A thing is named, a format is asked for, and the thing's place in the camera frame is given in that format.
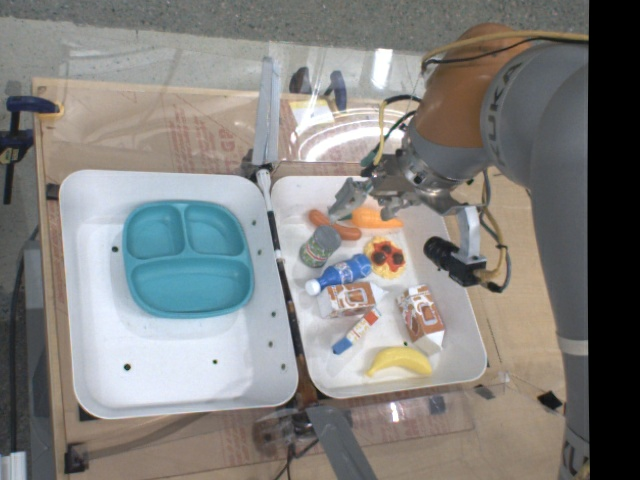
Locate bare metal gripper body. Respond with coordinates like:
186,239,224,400
368,150,455,209

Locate orange toy carrot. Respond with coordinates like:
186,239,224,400
349,206,405,231

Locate orange-brown toy sausage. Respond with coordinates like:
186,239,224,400
308,209,363,242

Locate yellow pasta with red sauce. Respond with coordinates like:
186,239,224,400
363,236,407,280

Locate small green and grey can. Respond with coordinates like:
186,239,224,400
298,225,343,269

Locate blue bottle with white cap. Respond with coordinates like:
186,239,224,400
304,253,373,297

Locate brown and white carton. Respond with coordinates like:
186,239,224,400
397,284,446,357
317,281,389,320

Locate white orange and blue tube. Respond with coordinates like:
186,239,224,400
331,307,382,356

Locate yellow banana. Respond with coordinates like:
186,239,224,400
364,346,433,379

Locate white plastic tray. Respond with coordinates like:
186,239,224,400
269,174,489,400
58,169,300,420

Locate blue divided plate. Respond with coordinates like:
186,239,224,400
122,200,255,319

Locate brown cardboard board red print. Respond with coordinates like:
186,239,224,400
32,77,567,480

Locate black cylinder on white bracket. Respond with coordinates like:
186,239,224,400
423,202,489,288

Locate black block with thin wires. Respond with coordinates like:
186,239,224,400
253,405,324,452

